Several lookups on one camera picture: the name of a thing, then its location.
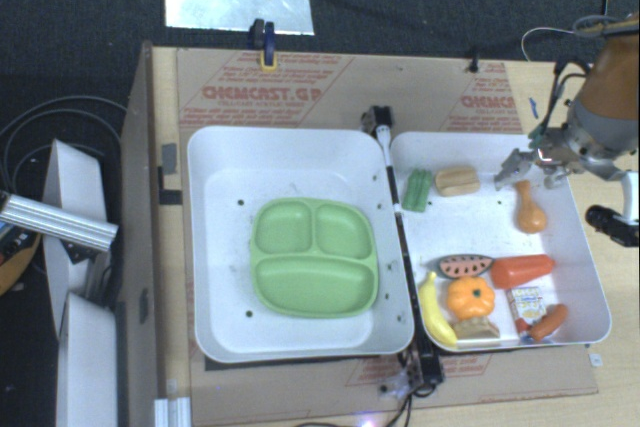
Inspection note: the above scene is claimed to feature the black cylinder on white bracket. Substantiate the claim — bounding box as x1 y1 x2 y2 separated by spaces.
584 167 640 249

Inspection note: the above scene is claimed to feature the brown cardboard board red print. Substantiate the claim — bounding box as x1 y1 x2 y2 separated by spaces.
175 47 600 427

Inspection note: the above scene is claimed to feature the orange toy chicken drumstick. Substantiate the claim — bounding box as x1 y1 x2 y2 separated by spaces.
514 179 548 235

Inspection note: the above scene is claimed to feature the orange toy carrot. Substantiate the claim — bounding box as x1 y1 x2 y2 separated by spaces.
489 254 557 291

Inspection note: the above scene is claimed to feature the toy watermelon slice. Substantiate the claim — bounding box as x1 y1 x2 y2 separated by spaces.
436 254 497 280

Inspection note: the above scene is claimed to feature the green divided plate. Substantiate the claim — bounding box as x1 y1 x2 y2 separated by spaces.
247 196 380 319

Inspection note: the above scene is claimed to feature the white and yellow carton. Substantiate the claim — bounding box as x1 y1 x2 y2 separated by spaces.
505 285 547 334

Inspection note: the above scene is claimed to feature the orange toy pumpkin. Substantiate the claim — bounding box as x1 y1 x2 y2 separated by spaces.
445 275 497 322

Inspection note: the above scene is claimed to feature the tan toy bread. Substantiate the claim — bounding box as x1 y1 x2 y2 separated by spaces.
433 165 482 198

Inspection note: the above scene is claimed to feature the thin black and white rod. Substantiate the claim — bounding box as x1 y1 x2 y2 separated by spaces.
378 124 429 357

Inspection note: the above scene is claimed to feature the yellow banana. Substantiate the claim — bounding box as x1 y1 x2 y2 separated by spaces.
417 270 459 349

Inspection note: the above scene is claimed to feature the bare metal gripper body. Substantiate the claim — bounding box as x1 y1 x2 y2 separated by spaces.
530 129 627 189

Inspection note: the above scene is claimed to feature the white plastic tray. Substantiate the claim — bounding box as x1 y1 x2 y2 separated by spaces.
186 125 417 364
389 130 613 354

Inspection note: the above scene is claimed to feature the red toy sausage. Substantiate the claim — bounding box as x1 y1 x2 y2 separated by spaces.
528 303 570 343

